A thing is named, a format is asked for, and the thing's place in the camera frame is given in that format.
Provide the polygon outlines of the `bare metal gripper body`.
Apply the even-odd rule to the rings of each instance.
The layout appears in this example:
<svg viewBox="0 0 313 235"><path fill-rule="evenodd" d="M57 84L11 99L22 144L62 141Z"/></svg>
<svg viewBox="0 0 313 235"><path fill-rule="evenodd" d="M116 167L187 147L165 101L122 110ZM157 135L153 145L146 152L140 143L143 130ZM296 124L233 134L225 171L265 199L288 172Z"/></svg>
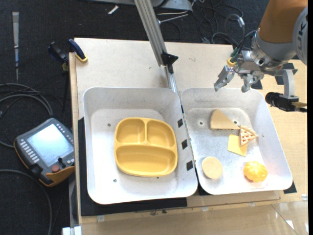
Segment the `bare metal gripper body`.
<svg viewBox="0 0 313 235"><path fill-rule="evenodd" d="M275 75L285 63L286 60L272 58L261 50L243 50L237 59L235 70L239 74Z"/></svg>

